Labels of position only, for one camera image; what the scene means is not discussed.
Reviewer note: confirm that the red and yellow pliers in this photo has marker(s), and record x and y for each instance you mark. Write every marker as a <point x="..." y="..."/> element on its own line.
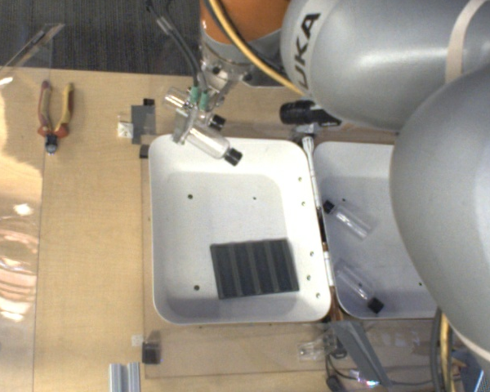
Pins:
<point x="65" y="112"/>

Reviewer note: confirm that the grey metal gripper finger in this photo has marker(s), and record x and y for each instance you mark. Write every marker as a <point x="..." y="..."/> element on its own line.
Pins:
<point x="194" y="120"/>
<point x="180" y="127"/>

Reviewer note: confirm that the white plastic tray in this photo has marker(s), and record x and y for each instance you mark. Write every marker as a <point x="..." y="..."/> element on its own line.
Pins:
<point x="363" y="255"/>
<point x="228" y="202"/>

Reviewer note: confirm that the pale wood board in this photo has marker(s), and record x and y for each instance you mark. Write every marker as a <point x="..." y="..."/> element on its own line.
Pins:
<point x="90" y="227"/>

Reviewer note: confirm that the black cylinder on white bracket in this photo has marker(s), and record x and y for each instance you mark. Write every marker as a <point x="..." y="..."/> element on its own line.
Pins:
<point x="298" y="112"/>

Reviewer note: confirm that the clear plastic bottle black cap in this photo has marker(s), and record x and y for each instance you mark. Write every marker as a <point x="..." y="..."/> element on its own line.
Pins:
<point x="212" y="145"/>
<point x="357" y="286"/>
<point x="351" y="221"/>
<point x="172" y="98"/>

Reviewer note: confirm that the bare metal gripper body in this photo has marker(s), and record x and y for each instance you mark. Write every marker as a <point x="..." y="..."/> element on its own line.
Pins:
<point x="224" y="74"/>

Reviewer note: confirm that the black ribbed rectangular pad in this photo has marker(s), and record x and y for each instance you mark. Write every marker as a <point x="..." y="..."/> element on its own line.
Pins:
<point x="255" y="268"/>

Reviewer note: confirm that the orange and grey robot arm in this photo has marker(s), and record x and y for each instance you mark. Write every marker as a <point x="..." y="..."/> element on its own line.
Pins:
<point x="384" y="55"/>

